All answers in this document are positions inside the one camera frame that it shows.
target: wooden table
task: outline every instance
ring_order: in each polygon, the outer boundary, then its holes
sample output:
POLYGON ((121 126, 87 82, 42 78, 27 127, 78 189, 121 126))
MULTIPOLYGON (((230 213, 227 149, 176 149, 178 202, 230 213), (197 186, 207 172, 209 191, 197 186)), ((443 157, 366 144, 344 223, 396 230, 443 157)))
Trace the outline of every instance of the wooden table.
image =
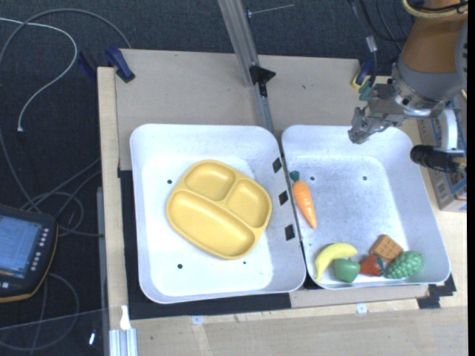
MULTIPOLYGON (((131 169, 133 129, 146 122, 258 124, 252 89, 240 82, 234 54, 123 53, 137 76, 132 88, 113 68, 98 72, 111 308, 128 304, 117 169, 131 169)), ((354 107, 362 105, 350 87, 359 67, 355 60, 262 56, 260 61, 277 73, 267 85, 277 138, 293 124, 349 125, 354 107)), ((402 130, 420 143, 416 122, 408 120, 402 130)), ((468 354, 467 215, 441 212, 427 170, 421 171, 457 287, 453 296, 440 298, 441 309, 419 309, 416 298, 429 295, 427 285, 299 289, 290 293, 292 308, 286 310, 133 320, 140 355, 468 354)), ((110 311, 110 322, 111 329, 119 328, 119 310, 110 311)))

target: toy banana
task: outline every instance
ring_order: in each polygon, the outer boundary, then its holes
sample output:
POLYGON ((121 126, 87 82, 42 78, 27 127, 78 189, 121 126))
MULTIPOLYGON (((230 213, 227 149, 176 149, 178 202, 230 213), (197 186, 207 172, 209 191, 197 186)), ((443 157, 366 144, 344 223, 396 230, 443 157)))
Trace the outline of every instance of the toy banana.
POLYGON ((356 248, 348 243, 334 243, 327 246, 315 258, 315 267, 317 268, 315 280, 319 281, 321 279, 321 275, 335 258, 352 257, 357 253, 356 248))

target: toy carrot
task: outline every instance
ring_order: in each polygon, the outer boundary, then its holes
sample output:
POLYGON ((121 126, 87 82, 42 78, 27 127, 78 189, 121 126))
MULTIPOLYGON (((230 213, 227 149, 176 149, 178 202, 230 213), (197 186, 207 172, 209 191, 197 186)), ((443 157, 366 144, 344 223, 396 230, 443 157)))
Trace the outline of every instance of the toy carrot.
POLYGON ((299 177, 300 174, 298 171, 290 173, 290 178, 294 181, 292 192, 294 193, 295 203, 297 203, 297 206, 312 228, 317 228, 317 216, 315 214, 310 188, 304 181, 300 181, 299 177))

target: brown toy food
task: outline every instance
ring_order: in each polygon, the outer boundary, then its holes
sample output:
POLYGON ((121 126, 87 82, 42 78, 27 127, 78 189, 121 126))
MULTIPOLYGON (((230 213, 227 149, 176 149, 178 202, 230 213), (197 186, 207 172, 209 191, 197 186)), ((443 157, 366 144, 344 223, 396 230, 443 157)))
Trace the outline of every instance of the brown toy food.
POLYGON ((370 249, 371 254, 376 254, 386 263, 396 259, 404 249, 388 235, 382 234, 370 249))

